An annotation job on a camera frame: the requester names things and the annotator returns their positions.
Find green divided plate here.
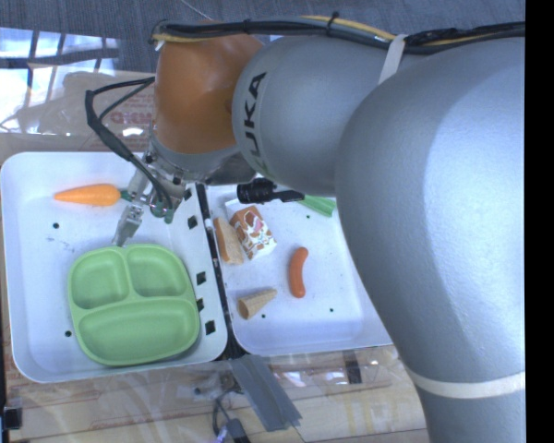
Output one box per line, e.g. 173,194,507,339
66,243,201,368

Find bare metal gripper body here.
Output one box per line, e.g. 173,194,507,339
127,152,189,211

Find tan ice cream cone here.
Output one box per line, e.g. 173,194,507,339
237,288,279,321

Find orange carrot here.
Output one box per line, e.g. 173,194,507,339
53,183,131,209

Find orange sausage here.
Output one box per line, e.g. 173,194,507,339
288,246,310,300

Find white plastic tray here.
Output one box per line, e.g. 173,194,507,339
204,182,394,357
0,150,229,384

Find tan bread slice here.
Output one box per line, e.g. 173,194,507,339
212,216,246,266

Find green vegetable stalk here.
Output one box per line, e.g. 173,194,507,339
298,194,338,218

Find orange and white carton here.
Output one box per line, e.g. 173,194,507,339
224,198,278,262

